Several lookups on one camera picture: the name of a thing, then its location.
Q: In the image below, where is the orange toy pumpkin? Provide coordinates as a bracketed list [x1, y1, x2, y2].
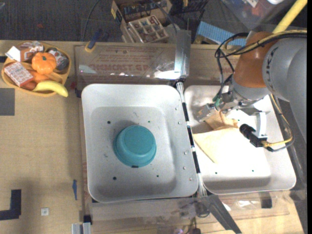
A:
[31, 52, 57, 75]

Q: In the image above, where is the black cylinder on white bracket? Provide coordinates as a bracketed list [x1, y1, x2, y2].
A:
[239, 110, 270, 148]

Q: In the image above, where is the white and orange carton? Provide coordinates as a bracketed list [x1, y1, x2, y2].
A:
[4, 41, 45, 63]

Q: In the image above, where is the red and white carton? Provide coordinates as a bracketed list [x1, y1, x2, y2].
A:
[3, 61, 34, 88]

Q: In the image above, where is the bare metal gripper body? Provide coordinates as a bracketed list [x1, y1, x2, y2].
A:
[207, 85, 264, 113]

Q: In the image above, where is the white plastic tray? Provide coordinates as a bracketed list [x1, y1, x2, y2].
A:
[184, 84, 297, 195]
[81, 83, 199, 203]

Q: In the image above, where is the yellow banana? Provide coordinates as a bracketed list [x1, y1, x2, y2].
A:
[32, 80, 69, 98]

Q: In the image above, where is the orange carrot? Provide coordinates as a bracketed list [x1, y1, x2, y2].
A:
[21, 70, 52, 91]

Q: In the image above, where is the small red and white can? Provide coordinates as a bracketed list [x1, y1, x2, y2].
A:
[47, 47, 70, 71]

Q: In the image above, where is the teal bowl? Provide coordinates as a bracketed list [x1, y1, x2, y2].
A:
[113, 124, 157, 168]

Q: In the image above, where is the pale toy bread slice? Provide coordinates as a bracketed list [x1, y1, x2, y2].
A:
[192, 111, 245, 164]

